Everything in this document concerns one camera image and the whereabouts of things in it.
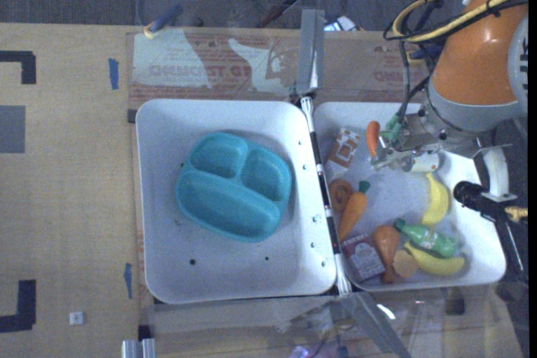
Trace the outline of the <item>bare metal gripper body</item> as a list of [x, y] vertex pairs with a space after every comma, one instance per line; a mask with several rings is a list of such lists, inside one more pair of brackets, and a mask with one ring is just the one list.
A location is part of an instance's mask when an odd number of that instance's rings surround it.
[[400, 152], [433, 153], [444, 150], [473, 158], [478, 153], [478, 138], [445, 122], [432, 109], [419, 109], [417, 113], [405, 115], [392, 146]]

